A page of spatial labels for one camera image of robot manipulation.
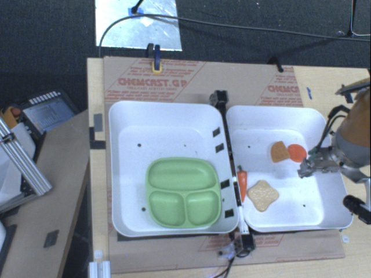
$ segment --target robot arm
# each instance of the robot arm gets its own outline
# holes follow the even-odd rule
[[[359,215],[359,219],[371,224],[370,177],[360,171],[363,166],[370,165],[370,81],[356,83],[348,88],[342,88],[341,94],[348,94],[362,87],[357,95],[357,101],[349,110],[345,106],[334,108],[329,114],[329,120],[318,145],[309,151],[309,157],[300,165],[300,178],[309,177],[314,172],[322,173],[340,171],[353,182],[364,183],[366,188],[366,203],[353,196],[343,200],[350,212]],[[347,116],[337,115],[340,111]],[[333,122],[344,117],[336,133],[332,132],[331,146],[322,148],[323,139],[329,134]]]

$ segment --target white tray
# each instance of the white tray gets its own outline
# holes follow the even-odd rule
[[[110,108],[109,124],[112,220],[119,233],[139,237],[226,233],[235,229],[237,204],[223,120],[217,109],[205,104],[121,101]],[[214,137],[216,129],[220,134]],[[221,144],[224,149],[217,153],[216,147]],[[204,159],[215,168],[220,182],[230,181],[230,186],[221,189],[221,214],[213,225],[172,229],[151,218],[146,199],[147,168],[157,159],[177,156]],[[234,215],[225,217],[228,210],[233,210]]]
[[[317,145],[325,127],[323,116],[310,108],[234,106],[227,112],[235,165],[248,172],[248,189],[266,180],[279,198],[265,212],[255,209],[246,196],[243,213],[248,225],[259,232],[345,228],[352,223],[343,206],[347,195],[337,173],[315,173],[301,179],[299,163],[287,159],[273,163],[270,149],[283,141],[300,144],[308,152]],[[327,137],[323,146],[328,146]]]

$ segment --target green plate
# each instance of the green plate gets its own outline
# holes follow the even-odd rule
[[[205,160],[163,158],[147,169],[147,202],[152,218],[167,228],[199,228],[217,221],[219,180]]]

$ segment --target toy bread slice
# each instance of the toy bread slice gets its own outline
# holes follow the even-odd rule
[[[248,197],[258,211],[264,212],[271,203],[278,199],[279,193],[267,181],[260,180],[248,190]]]
[[[282,141],[278,141],[273,144],[271,148],[271,157],[274,163],[278,163],[282,160],[289,159],[290,153],[286,149]]]

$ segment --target black carpet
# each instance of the black carpet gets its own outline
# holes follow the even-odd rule
[[[327,36],[347,33],[351,0],[176,0],[178,15],[218,23]],[[97,57],[94,0],[0,0],[0,107],[17,97],[62,88],[87,107],[86,58]],[[358,0],[355,31],[370,32],[370,0]],[[370,67],[370,43],[180,23],[188,60]],[[105,49],[141,57],[143,50]]]

